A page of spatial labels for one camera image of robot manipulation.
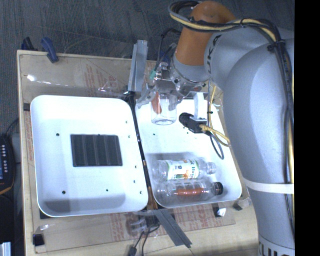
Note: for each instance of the black cylinder on white bracket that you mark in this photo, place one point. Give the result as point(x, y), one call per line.
point(191, 122)

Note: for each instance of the clear bottle with black cap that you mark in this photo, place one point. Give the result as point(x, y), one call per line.
point(187, 191)

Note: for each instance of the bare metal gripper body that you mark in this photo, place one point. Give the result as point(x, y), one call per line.
point(190, 86)

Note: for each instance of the white plastic tray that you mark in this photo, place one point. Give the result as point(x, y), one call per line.
point(82, 185)
point(170, 142)

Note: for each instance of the brown cardboard board, red print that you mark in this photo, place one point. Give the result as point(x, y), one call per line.
point(100, 75)

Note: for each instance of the clear bottle with orange label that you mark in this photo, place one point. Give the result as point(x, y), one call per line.
point(163, 115)

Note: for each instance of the clear bottle, green white label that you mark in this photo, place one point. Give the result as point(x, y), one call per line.
point(182, 170)

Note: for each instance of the black ribbed rectangular panel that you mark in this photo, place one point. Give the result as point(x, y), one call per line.
point(96, 150)

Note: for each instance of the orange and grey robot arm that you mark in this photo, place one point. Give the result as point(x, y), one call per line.
point(250, 100)

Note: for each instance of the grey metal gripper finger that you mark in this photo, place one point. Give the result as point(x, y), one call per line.
point(146, 96)
point(173, 102)

